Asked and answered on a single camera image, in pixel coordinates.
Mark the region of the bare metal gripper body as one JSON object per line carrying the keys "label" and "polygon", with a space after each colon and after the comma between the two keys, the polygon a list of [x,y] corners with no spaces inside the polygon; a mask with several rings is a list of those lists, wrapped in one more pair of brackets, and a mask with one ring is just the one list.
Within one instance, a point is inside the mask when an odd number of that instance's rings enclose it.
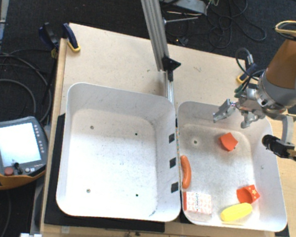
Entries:
{"label": "bare metal gripper body", "polygon": [[272,99],[265,90],[258,88],[242,89],[237,92],[237,98],[237,109],[259,117],[268,116],[274,119],[286,111],[286,108]]}

